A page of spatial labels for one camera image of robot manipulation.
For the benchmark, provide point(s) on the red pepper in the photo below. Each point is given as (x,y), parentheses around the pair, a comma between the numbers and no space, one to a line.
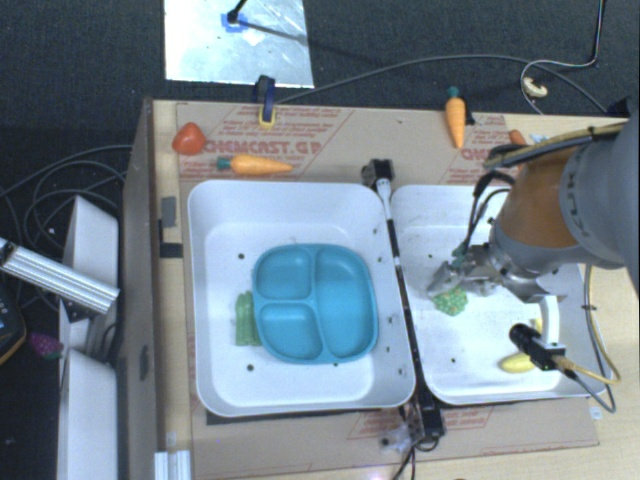
(189,139)

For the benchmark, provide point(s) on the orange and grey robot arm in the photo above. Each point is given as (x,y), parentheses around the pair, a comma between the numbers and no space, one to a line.
(595,188)

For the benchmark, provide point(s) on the blue divided plate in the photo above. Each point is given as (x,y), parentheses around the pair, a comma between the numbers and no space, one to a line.
(315,303)

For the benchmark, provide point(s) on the white mushroom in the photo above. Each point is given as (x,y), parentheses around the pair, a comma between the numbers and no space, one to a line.
(534,88)

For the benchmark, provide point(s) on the white plastic tray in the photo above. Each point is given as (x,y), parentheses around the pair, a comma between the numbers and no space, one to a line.
(480,348)
(225,278)

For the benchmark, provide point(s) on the brown cardboard board red print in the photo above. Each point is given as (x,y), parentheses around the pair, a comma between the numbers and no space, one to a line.
(390,138)

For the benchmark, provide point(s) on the yellow banana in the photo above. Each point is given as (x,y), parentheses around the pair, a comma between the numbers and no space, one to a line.
(516,364)

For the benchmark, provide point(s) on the purple grapes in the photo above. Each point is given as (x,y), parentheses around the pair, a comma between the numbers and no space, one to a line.
(45,345)

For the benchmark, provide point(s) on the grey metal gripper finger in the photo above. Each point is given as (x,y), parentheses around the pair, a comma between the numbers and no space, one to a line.
(484,287)
(445,280)

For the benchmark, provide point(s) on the thin black and white rod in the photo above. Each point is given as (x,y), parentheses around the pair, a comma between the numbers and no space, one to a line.
(402,278)

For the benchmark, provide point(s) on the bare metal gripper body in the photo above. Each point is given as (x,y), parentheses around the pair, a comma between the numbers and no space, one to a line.
(487,268)

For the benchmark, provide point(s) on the black cylinder on white bracket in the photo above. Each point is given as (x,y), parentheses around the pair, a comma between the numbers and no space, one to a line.
(530,343)

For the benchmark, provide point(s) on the green grapes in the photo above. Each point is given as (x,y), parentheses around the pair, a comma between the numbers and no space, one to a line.
(450,304)

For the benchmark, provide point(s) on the orange carrot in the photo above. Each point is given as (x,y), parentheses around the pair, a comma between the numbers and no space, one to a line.
(455,118)
(260,165)
(517,138)

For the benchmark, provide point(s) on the green pea pod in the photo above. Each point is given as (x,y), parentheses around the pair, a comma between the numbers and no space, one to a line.
(245,318)

